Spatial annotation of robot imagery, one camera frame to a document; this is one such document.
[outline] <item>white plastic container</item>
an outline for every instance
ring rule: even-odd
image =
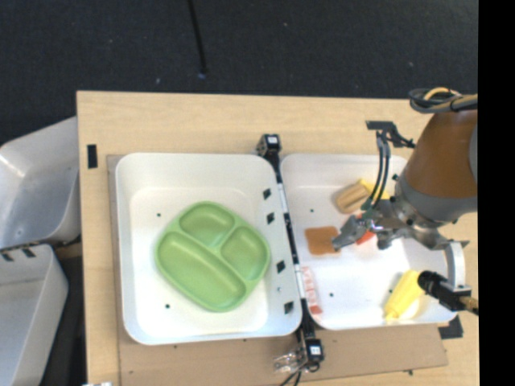
[[[68,294],[68,282],[46,244],[0,255],[0,384],[37,385]]]
[[[0,148],[0,248],[80,234],[76,117]]]
[[[401,174],[406,160],[393,156],[390,174]],[[281,172],[291,216],[299,261],[315,280],[317,302],[322,310],[313,319],[330,330],[380,327],[392,324],[448,322],[455,312],[437,299],[423,296],[401,319],[386,321],[383,307],[401,275],[408,269],[431,270],[447,275],[443,251],[431,251],[413,239],[396,239],[386,250],[377,238],[342,248],[339,253],[310,253],[305,230],[335,227],[349,215],[335,205],[336,195],[359,179],[374,183],[378,157],[346,154],[292,154],[282,161]],[[390,179],[386,191],[393,195]]]
[[[268,162],[236,154],[129,154],[116,166],[115,184],[122,316],[134,340],[167,344],[245,339],[288,335],[298,327],[299,292],[281,196]],[[243,304],[224,313],[184,297],[159,273],[154,260],[166,225],[186,207],[206,200],[253,225],[271,251],[270,267],[257,287]]]

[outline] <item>green plate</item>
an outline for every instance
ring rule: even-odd
[[[212,202],[190,206],[168,224],[155,250],[161,274],[208,310],[238,307],[270,263],[262,235],[239,215]]]

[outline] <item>wooden table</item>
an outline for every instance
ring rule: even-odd
[[[136,151],[246,154],[254,149],[264,133],[281,136],[284,155],[297,152],[376,154],[374,136],[366,129],[365,120],[394,121],[404,136],[416,141],[429,118],[411,110],[407,100],[122,92],[78,92],[77,116],[88,381],[112,381],[124,386],[138,384],[143,379],[148,384],[168,382],[163,383],[167,370],[162,367],[164,363],[156,364],[148,371],[138,367],[138,362],[145,362],[138,357],[137,351],[142,349],[130,343],[118,323],[114,284],[117,267],[113,263],[111,243],[107,156]],[[410,155],[408,150],[395,149],[393,152],[405,158]],[[465,249],[467,280],[473,293],[477,294],[477,215],[466,215],[458,224],[446,226],[443,234],[456,240],[471,241]],[[443,342],[433,325],[403,329],[395,332],[395,336],[388,332],[389,328],[354,332],[354,335],[348,334],[350,338],[343,334],[342,339],[347,339],[344,342],[347,344],[339,346],[336,338],[332,338],[334,334],[322,333],[323,337],[328,337],[328,359],[316,376],[304,376],[303,382],[317,386],[479,384],[479,319],[467,313],[460,314],[460,319],[464,337]],[[417,334],[416,339],[411,338],[413,333]],[[348,344],[349,339],[353,339],[354,344]],[[127,354],[131,352],[127,348],[121,351],[120,345],[124,344],[136,351],[131,357],[134,370],[126,368]],[[213,344],[207,345],[204,352],[201,351],[203,345],[184,350],[187,353],[200,351],[209,360],[209,348],[214,347]],[[212,384],[224,379],[227,384],[237,384],[238,372],[247,374],[245,382],[249,384],[252,384],[253,376],[257,384],[269,379],[268,375],[261,376],[265,370],[259,367],[262,357],[256,357],[257,351],[266,349],[269,344],[275,343],[268,339],[249,341],[245,346],[221,342],[221,347],[227,346],[227,353],[237,354],[238,360],[232,367],[213,372]],[[442,359],[446,353],[448,364]],[[218,363],[218,366],[226,364],[224,360]],[[195,384],[198,379],[193,373],[195,364],[189,361],[181,364],[184,367],[182,381]],[[209,364],[216,366],[209,361],[206,364],[206,367],[210,367]],[[419,368],[412,373],[391,372]],[[348,377],[369,373],[376,374]],[[134,375],[134,382],[130,380],[131,375]],[[161,376],[160,381],[152,376]],[[339,379],[323,380],[335,376]],[[280,384],[284,377],[272,377],[273,380],[266,383]],[[179,383],[177,379],[169,380],[169,384]]]

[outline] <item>brown cylinder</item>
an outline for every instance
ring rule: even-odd
[[[477,196],[469,162],[477,110],[435,114],[406,165],[406,181],[416,191],[443,198]]]

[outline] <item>black floor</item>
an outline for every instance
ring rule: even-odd
[[[186,0],[0,0],[0,145],[73,116],[84,89],[385,98],[436,85],[478,90],[479,0],[194,1],[206,79]],[[75,386],[84,376],[80,260],[64,268],[76,289],[60,333],[72,340],[60,336],[44,384]]]

